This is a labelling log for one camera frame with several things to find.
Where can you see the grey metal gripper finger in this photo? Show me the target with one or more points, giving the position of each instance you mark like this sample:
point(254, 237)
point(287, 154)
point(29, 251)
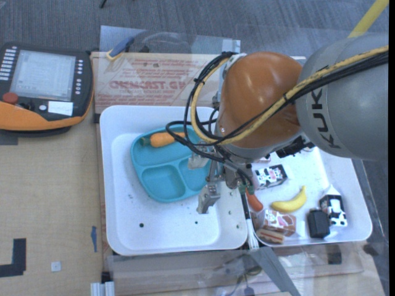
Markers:
point(197, 162)
point(208, 199)

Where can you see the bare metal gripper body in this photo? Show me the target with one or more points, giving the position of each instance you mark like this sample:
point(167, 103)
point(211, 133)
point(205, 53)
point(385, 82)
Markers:
point(232, 174)

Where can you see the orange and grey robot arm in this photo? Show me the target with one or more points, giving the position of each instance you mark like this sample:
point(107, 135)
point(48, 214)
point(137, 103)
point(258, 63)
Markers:
point(259, 97)

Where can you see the red sausage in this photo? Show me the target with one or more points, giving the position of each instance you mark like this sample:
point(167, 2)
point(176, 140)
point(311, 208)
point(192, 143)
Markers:
point(254, 202)

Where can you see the cow print carton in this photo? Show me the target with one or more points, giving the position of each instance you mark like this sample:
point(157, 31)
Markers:
point(335, 210)
point(271, 176)

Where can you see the blue divided plate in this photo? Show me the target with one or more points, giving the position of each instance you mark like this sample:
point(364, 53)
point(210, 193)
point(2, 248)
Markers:
point(160, 177)

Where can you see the thin black and white rod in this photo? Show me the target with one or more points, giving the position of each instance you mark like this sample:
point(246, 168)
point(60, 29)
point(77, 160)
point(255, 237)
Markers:
point(247, 214)

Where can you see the orange carrot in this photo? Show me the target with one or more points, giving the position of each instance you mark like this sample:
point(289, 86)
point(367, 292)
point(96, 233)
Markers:
point(162, 139)

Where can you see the white plastic tray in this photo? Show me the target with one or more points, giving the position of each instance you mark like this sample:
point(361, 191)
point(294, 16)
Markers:
point(172, 227)
point(311, 171)

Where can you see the yellow banana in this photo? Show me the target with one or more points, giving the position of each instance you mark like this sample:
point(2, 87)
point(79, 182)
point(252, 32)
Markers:
point(291, 203)

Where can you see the pink and brown carton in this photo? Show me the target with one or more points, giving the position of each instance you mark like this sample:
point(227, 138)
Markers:
point(281, 222)

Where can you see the brown cardboard board red print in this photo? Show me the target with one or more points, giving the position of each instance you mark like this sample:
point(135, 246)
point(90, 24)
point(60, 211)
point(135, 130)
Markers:
point(139, 82)

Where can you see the black box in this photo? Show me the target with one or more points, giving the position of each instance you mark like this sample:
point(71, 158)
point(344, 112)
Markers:
point(318, 224)

